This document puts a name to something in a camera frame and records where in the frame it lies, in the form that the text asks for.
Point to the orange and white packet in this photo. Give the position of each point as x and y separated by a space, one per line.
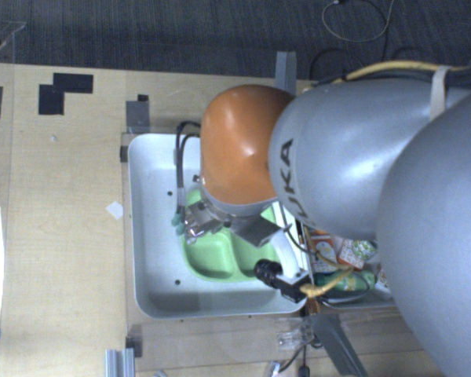
382 279

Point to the black cylinder on white bracket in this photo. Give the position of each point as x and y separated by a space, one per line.
288 285

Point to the red and green carton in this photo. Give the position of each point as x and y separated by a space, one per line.
353 251

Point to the orange and white carton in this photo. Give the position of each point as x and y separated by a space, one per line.
325 249

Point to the thin black and white rod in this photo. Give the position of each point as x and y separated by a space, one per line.
300 234

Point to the green plastic bottle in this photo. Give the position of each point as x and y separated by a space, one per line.
357 282

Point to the green divided plate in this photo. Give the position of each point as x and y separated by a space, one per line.
216 255

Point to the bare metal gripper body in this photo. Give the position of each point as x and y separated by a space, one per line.
210 223

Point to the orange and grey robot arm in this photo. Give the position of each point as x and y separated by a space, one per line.
337 163

